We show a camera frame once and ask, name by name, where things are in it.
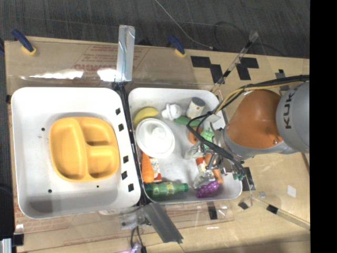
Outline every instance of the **yellow banana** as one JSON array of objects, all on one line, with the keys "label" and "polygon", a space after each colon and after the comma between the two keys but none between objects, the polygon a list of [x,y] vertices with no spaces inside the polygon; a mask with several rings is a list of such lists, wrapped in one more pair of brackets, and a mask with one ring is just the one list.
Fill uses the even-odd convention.
[{"label": "yellow banana", "polygon": [[137,125],[144,119],[156,116],[158,114],[158,110],[153,107],[146,107],[141,109],[133,119],[133,127],[136,128]]}]

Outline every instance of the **white plastic tub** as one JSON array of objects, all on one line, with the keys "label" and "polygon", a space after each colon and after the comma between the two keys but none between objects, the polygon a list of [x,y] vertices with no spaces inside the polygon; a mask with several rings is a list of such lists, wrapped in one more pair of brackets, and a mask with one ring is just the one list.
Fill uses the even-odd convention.
[{"label": "white plastic tub", "polygon": [[[183,158],[184,152],[192,146],[188,139],[189,131],[185,126],[164,119],[161,116],[161,112],[166,108],[167,103],[180,105],[183,109],[183,113],[185,113],[192,97],[198,97],[205,101],[206,106],[202,114],[214,109],[219,103],[217,97],[213,93],[205,90],[136,88],[130,92],[128,97],[132,118],[135,117],[139,110],[145,107],[154,107],[159,111],[159,114],[155,116],[155,118],[165,122],[170,127],[175,137],[175,148],[173,153],[167,158],[159,160],[161,174],[163,181],[189,184],[189,191],[158,201],[160,203],[228,200],[237,198],[242,192],[242,183],[238,180],[234,180],[232,175],[227,175],[223,176],[224,183],[220,184],[219,189],[214,195],[202,199],[196,197],[197,190],[193,189],[192,185],[194,178],[199,171],[195,159],[187,160]],[[222,114],[219,112],[218,115],[221,116],[221,119],[213,124],[216,129],[225,126]],[[209,126],[210,124],[208,122],[204,123],[204,128],[208,129]]]},{"label": "white plastic tub", "polygon": [[[31,218],[126,208],[140,199],[140,185],[119,95],[107,88],[25,87],[12,96],[18,204]],[[91,116],[114,129],[120,167],[111,177],[70,182],[55,172],[49,130],[58,119]]]}]

